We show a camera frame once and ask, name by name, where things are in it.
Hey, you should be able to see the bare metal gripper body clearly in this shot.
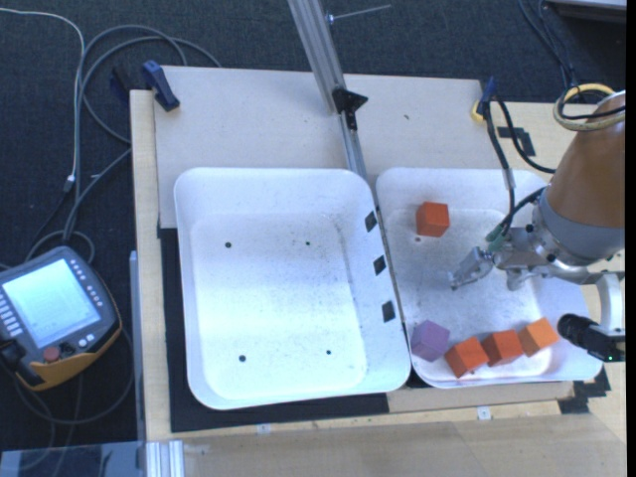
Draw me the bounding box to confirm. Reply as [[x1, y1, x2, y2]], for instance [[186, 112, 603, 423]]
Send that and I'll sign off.
[[489, 221, 598, 285]]

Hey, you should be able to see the white plastic tray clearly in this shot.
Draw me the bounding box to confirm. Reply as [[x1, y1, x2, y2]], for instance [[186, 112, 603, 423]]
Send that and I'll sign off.
[[172, 166, 413, 411], [374, 166, 605, 391]]

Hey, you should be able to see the orange cube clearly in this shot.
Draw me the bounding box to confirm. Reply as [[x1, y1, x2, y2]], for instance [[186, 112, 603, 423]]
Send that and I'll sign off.
[[442, 335, 491, 380], [517, 316, 560, 358], [415, 201, 451, 239]]

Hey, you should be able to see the red cube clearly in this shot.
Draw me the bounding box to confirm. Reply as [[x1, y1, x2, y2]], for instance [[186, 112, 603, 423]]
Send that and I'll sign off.
[[480, 329, 525, 369]]

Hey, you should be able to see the purple cube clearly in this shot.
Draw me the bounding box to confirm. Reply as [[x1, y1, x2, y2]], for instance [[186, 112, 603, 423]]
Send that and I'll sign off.
[[409, 319, 452, 363]]

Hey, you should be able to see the pale wood flat board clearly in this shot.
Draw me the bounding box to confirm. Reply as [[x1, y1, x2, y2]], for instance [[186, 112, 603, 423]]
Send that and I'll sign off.
[[152, 65, 577, 415]]

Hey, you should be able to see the black cylinder on white bracket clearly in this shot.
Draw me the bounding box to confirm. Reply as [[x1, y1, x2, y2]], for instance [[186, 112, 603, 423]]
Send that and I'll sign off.
[[556, 269, 627, 364]]

